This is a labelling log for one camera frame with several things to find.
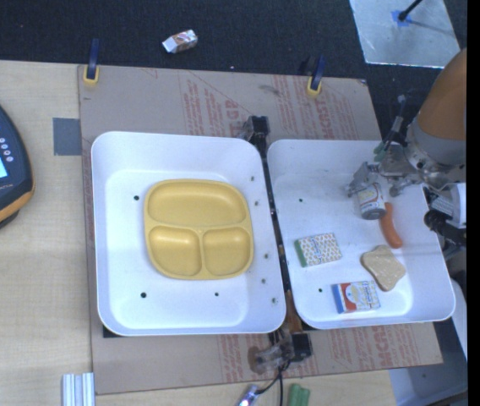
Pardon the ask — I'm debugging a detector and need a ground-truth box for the black cylinder on white bracket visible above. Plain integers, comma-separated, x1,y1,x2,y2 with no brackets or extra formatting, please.
423,183,468,245

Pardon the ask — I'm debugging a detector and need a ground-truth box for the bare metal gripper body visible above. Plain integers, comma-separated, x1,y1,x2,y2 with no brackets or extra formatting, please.
376,141,467,189

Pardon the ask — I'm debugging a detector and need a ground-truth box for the orange sausage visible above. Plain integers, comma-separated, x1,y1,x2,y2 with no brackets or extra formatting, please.
379,201,404,250

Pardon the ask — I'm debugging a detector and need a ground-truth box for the red and blue carton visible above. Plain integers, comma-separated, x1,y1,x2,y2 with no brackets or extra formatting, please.
330,280,382,315

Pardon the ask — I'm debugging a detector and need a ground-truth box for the brown and white packet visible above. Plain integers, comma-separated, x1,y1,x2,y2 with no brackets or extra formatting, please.
161,29,199,55

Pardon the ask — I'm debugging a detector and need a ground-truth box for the green toy vegetable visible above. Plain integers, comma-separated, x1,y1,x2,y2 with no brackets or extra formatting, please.
286,382,312,406

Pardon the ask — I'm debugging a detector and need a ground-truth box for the small white can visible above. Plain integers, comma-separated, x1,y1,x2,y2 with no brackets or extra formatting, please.
357,183,388,221

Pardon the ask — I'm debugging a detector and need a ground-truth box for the yellow divided plate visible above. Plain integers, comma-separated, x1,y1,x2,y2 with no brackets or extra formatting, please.
143,178,255,281

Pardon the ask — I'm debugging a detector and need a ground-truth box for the black block with thin wires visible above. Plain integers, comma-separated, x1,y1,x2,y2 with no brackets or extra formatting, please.
244,115,272,144
289,332,314,361

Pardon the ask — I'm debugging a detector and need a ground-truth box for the tan bread slice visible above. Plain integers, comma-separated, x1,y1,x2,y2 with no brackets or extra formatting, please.
359,244,407,293

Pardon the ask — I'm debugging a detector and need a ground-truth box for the green and yellow patterned carton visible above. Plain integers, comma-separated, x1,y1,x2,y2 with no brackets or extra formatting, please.
293,232,344,269

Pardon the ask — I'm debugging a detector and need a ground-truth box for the brown cardboard board red print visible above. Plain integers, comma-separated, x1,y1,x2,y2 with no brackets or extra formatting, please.
76,64,445,396

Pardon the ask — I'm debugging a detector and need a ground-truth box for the white plastic tray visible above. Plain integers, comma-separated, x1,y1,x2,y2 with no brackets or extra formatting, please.
90,130,288,338
265,138,457,331

